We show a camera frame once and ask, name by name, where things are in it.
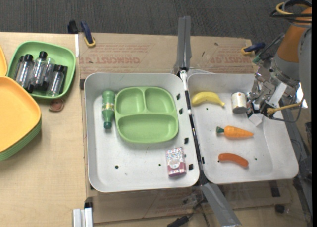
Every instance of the stack of plates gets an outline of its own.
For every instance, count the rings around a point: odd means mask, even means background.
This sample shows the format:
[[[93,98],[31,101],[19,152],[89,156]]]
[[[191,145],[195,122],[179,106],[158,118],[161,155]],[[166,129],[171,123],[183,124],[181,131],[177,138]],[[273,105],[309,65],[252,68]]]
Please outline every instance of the stack of plates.
[[[27,145],[41,130],[41,109],[17,82],[5,77],[0,48],[0,161]]]

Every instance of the white tray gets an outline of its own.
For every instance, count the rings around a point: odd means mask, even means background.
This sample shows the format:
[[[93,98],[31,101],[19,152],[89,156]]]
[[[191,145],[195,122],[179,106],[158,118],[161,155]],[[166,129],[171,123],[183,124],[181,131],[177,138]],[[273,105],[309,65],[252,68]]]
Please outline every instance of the white tray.
[[[234,114],[231,94],[250,92],[253,74],[193,74],[188,77],[190,95],[197,91],[213,91],[225,102],[225,107],[204,103],[192,107],[204,173],[216,184],[293,178],[298,173],[298,163],[282,121],[263,117],[255,126],[246,114]],[[282,118],[280,112],[275,117]],[[233,125],[254,133],[253,138],[229,140],[216,135],[216,127]],[[238,154],[249,161],[247,169],[235,163],[219,163],[218,155],[224,152]]]
[[[178,134],[163,143],[140,144],[124,141],[115,122],[111,131],[103,129],[102,92],[118,93],[126,87],[156,86],[169,91],[174,98]],[[199,178],[194,139],[182,81],[173,74],[94,73],[85,80],[86,124],[88,144],[88,176],[90,184],[100,192],[120,192],[147,189],[190,187]],[[165,151],[183,147],[187,173],[169,177]]]

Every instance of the wooden table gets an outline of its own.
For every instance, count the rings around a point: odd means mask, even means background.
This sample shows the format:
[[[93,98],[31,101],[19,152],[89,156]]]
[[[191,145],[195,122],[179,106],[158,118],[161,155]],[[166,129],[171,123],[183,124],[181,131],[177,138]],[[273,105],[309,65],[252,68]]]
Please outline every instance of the wooden table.
[[[0,33],[0,45],[9,61],[22,42],[45,41],[76,51],[76,36],[71,34]],[[50,101],[37,100],[42,112],[41,132],[22,150],[0,162],[0,226],[5,227],[70,227],[73,209],[83,208],[87,199],[82,115],[82,93],[79,87],[80,66],[71,88],[63,98],[61,112],[49,111]],[[299,198],[291,180],[284,180],[293,204]],[[117,214],[126,212],[114,209]],[[272,205],[235,210],[243,226],[294,226],[293,218],[277,216]],[[206,213],[211,226],[219,226],[213,212]],[[175,216],[97,224],[96,226],[166,226]],[[296,222],[297,226],[306,226]],[[195,214],[188,225],[207,226],[202,214]]]

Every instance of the blue clamp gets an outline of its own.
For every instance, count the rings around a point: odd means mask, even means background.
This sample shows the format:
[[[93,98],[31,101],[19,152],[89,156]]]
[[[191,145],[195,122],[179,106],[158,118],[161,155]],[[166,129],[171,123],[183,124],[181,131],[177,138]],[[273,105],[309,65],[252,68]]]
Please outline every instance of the blue clamp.
[[[85,33],[85,42],[89,47],[93,47],[96,44],[95,39],[91,36],[90,29],[88,27],[88,24],[85,21],[80,22],[80,26],[82,27],[84,33]]]
[[[250,55],[252,53],[252,51],[257,52],[258,50],[264,48],[265,46],[266,46],[266,44],[264,42],[256,43],[256,44],[251,45],[249,47],[242,48],[241,53],[243,55]]]

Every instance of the bottle label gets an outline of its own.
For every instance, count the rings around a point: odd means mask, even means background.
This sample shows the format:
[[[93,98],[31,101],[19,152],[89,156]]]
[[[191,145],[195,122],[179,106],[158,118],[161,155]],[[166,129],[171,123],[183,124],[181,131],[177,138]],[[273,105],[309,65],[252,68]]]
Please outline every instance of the bottle label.
[[[103,103],[102,107],[101,107],[101,110],[104,111],[104,110],[111,110],[111,111],[114,111],[114,103]]]

